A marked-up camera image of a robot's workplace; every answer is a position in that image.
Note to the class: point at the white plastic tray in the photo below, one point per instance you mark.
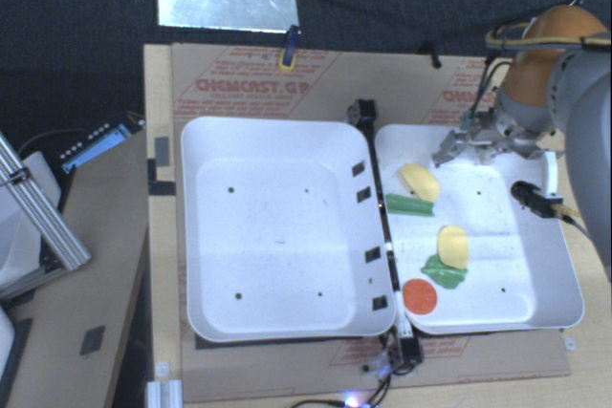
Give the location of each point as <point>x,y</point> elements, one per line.
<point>492,253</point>
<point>277,229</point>

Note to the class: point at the orange-red toy tomato slice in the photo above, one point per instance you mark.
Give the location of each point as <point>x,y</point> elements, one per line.
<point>420,296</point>

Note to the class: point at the green toy lettuce leaf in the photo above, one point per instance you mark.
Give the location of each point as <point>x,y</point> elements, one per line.
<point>444,276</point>

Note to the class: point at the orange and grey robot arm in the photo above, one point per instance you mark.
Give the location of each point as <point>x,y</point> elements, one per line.
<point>583,110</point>

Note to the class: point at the black cylinder on white bracket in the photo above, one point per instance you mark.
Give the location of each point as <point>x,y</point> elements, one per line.
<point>531,197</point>

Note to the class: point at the brown cardboard board, red print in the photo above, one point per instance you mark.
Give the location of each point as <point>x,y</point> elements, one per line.
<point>334,81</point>

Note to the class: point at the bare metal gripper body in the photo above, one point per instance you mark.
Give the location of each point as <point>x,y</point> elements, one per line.
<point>508,132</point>

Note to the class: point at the yellow toy potato chip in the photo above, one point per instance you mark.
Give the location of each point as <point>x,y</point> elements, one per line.
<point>421,180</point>
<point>453,246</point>

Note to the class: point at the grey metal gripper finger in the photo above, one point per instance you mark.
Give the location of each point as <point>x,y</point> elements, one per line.
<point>448,149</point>
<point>492,148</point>

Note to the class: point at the thin black and white rod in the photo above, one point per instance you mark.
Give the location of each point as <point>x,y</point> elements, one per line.
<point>385,215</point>

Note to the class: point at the green toy bean pod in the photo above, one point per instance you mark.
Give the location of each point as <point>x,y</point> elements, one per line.
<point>406,204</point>

